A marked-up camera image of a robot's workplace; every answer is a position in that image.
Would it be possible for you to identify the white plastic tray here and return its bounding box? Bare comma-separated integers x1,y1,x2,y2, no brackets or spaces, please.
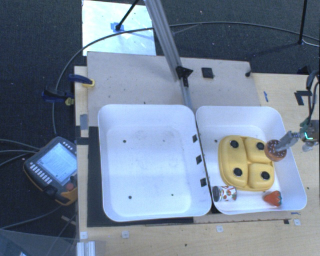
97,103,213,223
195,105,308,216

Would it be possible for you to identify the small white printed can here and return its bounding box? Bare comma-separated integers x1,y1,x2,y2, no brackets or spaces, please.
212,185,238,203

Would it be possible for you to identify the brown sprinkled doughnut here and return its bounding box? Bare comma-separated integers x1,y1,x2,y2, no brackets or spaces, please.
264,139,288,162

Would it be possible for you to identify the black block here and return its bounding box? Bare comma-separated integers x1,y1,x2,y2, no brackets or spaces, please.
201,67,215,79

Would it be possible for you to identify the red toy strawberry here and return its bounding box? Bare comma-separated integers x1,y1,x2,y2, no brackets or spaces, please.
263,190,283,208

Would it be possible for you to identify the pale flat board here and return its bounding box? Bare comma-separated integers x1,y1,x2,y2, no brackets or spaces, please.
86,51,292,225

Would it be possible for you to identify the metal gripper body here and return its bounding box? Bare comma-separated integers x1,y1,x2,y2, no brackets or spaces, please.
299,119,320,149

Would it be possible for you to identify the yellow divided plate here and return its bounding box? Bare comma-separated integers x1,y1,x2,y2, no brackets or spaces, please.
217,135,276,192

